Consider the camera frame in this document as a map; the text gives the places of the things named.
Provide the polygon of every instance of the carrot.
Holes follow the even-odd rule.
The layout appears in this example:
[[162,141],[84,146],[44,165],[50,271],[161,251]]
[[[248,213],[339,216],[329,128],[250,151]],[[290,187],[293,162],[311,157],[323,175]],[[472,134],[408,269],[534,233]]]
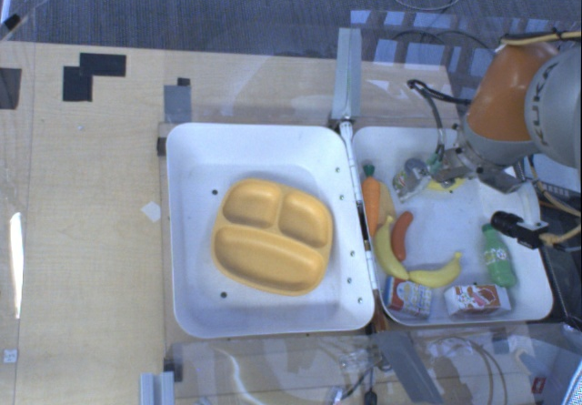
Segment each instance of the carrot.
[[398,261],[404,261],[406,259],[406,245],[404,239],[406,236],[406,231],[408,230],[408,226],[410,226],[413,219],[414,216],[412,213],[405,211],[394,223],[394,228],[392,229],[392,235],[390,237],[392,251]]
[[362,182],[362,198],[364,199],[364,209],[366,210],[367,229],[372,238],[379,227],[380,216],[380,182],[374,177],[374,166],[367,164],[364,166],[366,178]]

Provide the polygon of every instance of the white sticker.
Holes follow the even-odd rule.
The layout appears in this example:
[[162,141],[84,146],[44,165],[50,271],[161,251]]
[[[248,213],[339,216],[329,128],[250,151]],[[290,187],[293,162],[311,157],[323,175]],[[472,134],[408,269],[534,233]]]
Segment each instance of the white sticker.
[[18,350],[17,349],[5,349],[4,350],[4,363],[16,363],[18,360]]
[[154,201],[150,201],[143,208],[142,212],[149,217],[152,222],[157,222],[162,217],[162,208]]

